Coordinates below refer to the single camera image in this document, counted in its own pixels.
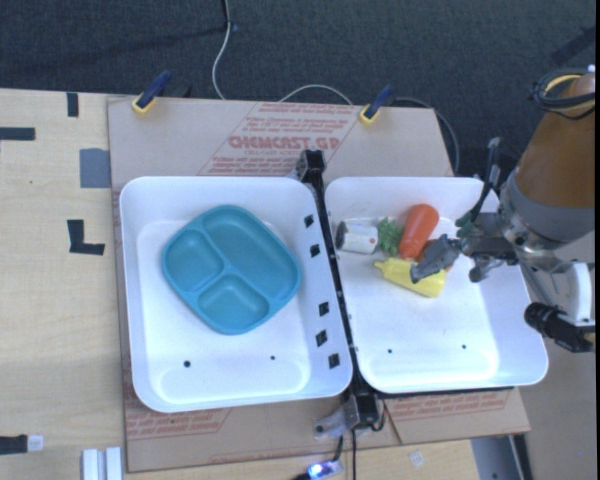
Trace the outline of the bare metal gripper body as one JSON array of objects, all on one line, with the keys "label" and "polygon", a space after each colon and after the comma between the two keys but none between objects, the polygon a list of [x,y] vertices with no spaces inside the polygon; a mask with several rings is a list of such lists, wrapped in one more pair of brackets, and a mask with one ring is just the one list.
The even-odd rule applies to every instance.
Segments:
[{"label": "bare metal gripper body", "polygon": [[509,216],[503,209],[467,212],[458,220],[458,239],[461,252],[472,260],[491,256],[513,259],[515,265],[538,271],[566,270],[566,261],[555,253],[561,242],[536,233],[516,213]]}]

